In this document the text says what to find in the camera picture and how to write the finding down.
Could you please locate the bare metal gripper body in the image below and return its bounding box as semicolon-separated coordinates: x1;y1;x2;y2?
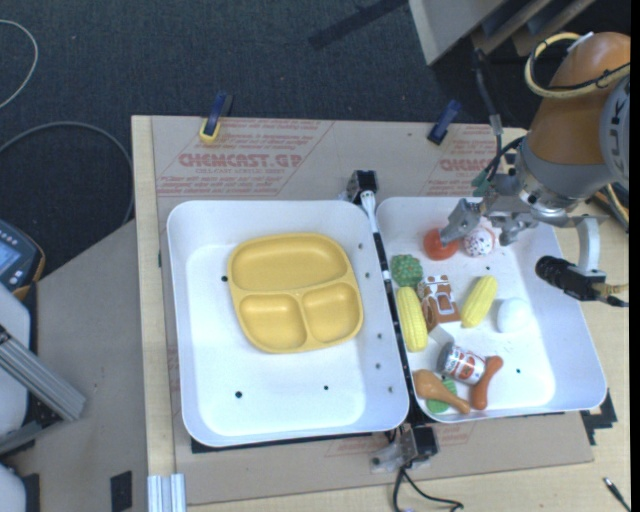
478;173;574;229

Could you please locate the black cylinder on white bracket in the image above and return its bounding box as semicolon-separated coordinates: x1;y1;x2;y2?
534;213;609;302

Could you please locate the orange chicken drumstick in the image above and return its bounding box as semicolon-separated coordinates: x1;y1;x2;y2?
411;368;473;416

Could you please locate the green broccoli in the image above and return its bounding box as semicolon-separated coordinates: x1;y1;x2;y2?
389;253;425;289

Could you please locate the thin black and white rod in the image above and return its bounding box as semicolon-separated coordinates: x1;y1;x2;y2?
360;191;410;397

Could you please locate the brown and white carton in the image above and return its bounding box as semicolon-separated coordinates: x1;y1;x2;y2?
415;273;462;347

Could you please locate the yellow divided plate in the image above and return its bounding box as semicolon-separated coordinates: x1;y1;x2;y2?
226;232;365;355

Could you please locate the green ridged slice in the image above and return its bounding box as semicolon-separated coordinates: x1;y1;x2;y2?
425;378;459;416

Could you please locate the brown cardboard board red print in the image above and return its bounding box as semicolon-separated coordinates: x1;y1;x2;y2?
149;115;596;507

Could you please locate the red and white can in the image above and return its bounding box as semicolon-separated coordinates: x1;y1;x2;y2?
435;341;488;386

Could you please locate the white egg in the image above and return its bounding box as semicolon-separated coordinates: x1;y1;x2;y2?
495;296;532;334

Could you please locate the brown sausage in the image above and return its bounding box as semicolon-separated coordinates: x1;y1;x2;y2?
469;355;505;412

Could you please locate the white spotted cupcake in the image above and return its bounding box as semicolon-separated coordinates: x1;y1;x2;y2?
462;225;498;259

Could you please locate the yellow corn cob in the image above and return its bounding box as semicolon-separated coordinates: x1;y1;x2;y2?
396;285;430;353
459;274;499;329

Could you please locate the white plastic tray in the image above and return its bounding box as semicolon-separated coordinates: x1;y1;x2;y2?
166;199;411;448
374;195;609;425

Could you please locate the red tomato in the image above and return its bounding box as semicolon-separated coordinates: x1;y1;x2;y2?
423;227;461;261

